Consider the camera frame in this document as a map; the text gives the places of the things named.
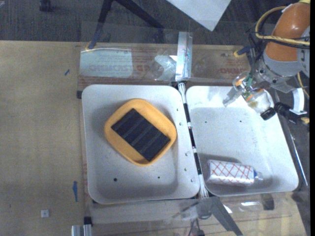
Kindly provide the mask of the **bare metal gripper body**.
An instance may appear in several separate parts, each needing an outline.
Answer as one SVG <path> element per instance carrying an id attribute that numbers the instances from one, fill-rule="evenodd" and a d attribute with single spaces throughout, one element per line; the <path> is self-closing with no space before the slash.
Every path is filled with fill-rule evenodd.
<path id="1" fill-rule="evenodd" d="M 273 88 L 278 91 L 292 91 L 287 81 L 292 78 L 292 64 L 280 63 L 271 66 L 255 63 L 242 81 L 248 91 Z"/>

